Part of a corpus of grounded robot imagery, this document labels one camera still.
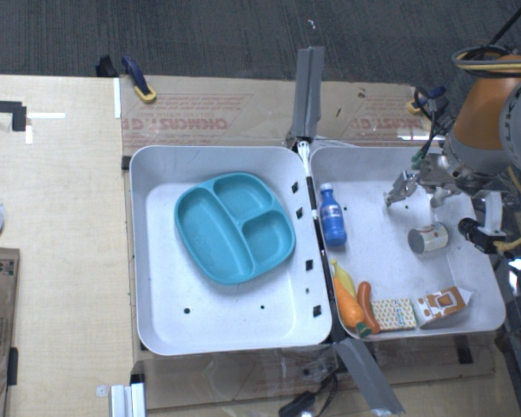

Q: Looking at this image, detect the white plastic tray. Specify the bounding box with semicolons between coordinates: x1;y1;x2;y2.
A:
308;145;507;343
129;145;333;357

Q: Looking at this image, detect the red sausage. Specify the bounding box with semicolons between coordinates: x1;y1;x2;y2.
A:
356;281;381;335

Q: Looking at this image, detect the white and yellow packet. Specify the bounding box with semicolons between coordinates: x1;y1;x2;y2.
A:
370;298;418;333

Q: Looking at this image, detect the blue bottle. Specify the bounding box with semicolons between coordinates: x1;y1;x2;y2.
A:
319;182;348;248

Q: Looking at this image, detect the yellow banana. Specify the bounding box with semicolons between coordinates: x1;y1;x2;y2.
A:
329;258;358;300

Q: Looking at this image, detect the black cylinder on white bracket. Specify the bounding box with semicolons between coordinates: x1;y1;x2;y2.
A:
457;190;507;255

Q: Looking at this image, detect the white and orange can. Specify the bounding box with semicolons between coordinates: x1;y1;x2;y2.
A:
406;222;450;255

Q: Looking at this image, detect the white and orange carton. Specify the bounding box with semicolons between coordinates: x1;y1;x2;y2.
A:
411;286;474;330

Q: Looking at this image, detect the blue divided plate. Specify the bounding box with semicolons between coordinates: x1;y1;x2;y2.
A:
174;171;297;287

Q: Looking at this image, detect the orange carrot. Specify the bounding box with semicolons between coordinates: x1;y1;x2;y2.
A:
333;277;373;339

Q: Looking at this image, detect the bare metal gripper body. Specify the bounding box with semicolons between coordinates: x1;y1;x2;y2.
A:
416;151;477;196

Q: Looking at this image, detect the brown cardboard board red print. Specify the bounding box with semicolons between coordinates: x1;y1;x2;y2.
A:
120;74;497;410

